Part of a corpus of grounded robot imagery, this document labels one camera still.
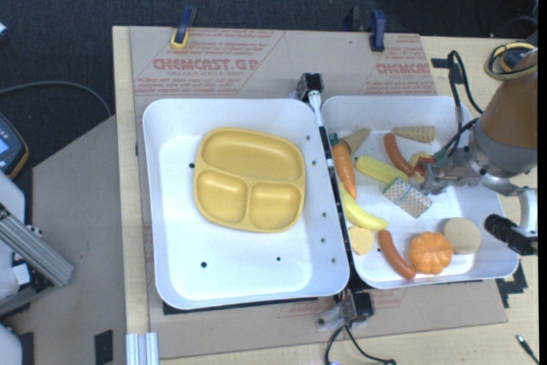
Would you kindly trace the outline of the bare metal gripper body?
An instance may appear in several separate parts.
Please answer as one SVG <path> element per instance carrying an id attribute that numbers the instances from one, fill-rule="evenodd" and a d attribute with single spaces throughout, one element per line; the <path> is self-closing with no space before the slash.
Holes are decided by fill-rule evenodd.
<path id="1" fill-rule="evenodd" d="M 516 196 L 524 191 L 510 180 L 534 169 L 533 157 L 520 148 L 494 149 L 494 158 L 472 146 L 457 148 L 450 154 L 442 149 L 433 155 L 436 181 L 449 186 L 482 185 L 503 196 Z"/>

